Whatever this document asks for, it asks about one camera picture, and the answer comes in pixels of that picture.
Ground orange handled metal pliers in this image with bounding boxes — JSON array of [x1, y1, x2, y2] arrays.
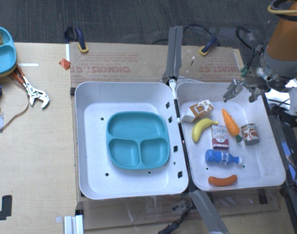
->
[[10, 66, 51, 110]]

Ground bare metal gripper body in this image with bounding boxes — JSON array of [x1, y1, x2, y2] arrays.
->
[[242, 66, 273, 95]]

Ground blue divided plate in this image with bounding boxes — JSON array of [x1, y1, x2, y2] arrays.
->
[[0, 25, 18, 77]]

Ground black cylinder on white bracket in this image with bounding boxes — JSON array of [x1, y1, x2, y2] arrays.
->
[[270, 79, 297, 128]]

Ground brown cardboard board red print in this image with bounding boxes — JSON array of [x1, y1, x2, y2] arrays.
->
[[69, 42, 281, 230]]

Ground yellow divided plate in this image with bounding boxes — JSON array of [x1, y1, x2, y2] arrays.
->
[[0, 64, 18, 80]]

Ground small red square piece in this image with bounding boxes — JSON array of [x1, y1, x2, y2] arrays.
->
[[59, 58, 71, 71]]

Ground orange sausage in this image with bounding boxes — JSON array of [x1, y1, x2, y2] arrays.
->
[[208, 175, 238, 187]]

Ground yellow banana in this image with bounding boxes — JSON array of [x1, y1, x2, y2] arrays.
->
[[191, 117, 219, 143]]

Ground teal divided plate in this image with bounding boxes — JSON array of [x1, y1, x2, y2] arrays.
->
[[106, 111, 171, 170]]

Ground red and white packet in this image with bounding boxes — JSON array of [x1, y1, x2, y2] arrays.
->
[[210, 124, 230, 150]]

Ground orange carrot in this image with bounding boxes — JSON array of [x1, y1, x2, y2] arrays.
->
[[221, 108, 243, 143]]

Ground blue plastic bottle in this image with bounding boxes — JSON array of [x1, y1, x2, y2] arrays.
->
[[205, 149, 244, 166]]

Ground white and brown carton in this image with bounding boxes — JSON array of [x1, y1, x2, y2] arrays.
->
[[181, 99, 215, 124]]

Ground white plastic tray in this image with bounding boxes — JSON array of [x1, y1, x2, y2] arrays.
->
[[74, 81, 190, 201], [175, 81, 287, 193]]

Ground red and white can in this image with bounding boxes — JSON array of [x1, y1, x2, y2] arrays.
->
[[240, 123, 260, 146]]

